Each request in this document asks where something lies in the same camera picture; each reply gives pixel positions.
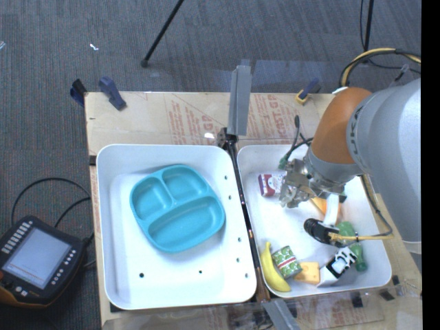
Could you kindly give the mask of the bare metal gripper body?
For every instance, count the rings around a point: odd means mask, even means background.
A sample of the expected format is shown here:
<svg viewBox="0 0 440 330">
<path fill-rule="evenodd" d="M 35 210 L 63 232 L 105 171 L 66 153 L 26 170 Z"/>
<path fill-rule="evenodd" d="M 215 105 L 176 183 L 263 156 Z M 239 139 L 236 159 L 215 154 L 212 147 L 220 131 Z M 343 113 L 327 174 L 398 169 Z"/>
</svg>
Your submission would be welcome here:
<svg viewBox="0 0 440 330">
<path fill-rule="evenodd" d="M 290 185 L 292 193 L 304 192 L 305 200 L 315 197 L 327 199 L 329 195 L 336 195 L 339 200 L 346 199 L 345 183 L 331 181 L 321 175 L 307 158 L 289 161 L 285 171 L 282 184 Z"/>
</svg>

